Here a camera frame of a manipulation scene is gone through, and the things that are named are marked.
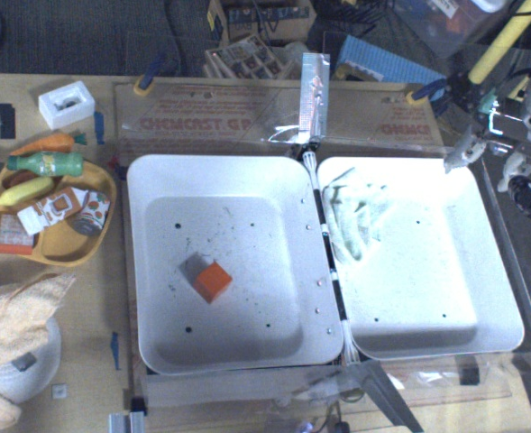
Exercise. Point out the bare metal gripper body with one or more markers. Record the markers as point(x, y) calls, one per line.
point(519, 131)

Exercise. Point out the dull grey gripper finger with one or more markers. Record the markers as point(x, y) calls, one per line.
point(468, 151)

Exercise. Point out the blue ribbed sheet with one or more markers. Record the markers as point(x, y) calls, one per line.
point(387, 63)

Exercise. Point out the white plastic tray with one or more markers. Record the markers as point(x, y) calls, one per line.
point(427, 264)
point(247, 223)

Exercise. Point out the pale green cloth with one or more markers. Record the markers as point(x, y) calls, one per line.
point(350, 217)

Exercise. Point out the thin black and white rod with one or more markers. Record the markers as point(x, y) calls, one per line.
point(324, 230)

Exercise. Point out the brown cardboard box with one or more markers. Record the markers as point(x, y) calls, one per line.
point(265, 11)

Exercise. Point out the brown cardboard board red print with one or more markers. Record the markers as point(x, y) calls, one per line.
point(211, 111)

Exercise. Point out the orange cube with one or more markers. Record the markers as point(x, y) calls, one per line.
point(212, 281)

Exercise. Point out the small printed can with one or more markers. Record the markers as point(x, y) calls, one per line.
point(91, 214)

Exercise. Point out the white foam box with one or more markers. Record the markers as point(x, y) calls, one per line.
point(66, 106)

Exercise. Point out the orange divided plate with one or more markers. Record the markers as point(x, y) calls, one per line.
point(62, 244)

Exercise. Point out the orange carrot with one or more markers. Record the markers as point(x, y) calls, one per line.
point(48, 143)

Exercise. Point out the white and orange carton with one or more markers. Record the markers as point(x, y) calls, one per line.
point(51, 210)

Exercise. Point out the green bottle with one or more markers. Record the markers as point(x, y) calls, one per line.
point(44, 163)

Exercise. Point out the yellow banana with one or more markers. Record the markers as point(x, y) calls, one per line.
point(21, 192)

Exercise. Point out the brown sausage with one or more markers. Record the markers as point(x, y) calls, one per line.
point(19, 178)

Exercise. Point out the orange and white packet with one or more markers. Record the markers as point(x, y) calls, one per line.
point(15, 239)

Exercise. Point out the pale yellow towel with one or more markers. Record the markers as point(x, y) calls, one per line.
point(3, 314)

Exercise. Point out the white bowl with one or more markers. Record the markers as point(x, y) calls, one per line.
point(26, 377)

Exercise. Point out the black cylinder on white bracket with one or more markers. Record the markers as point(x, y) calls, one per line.
point(523, 194)

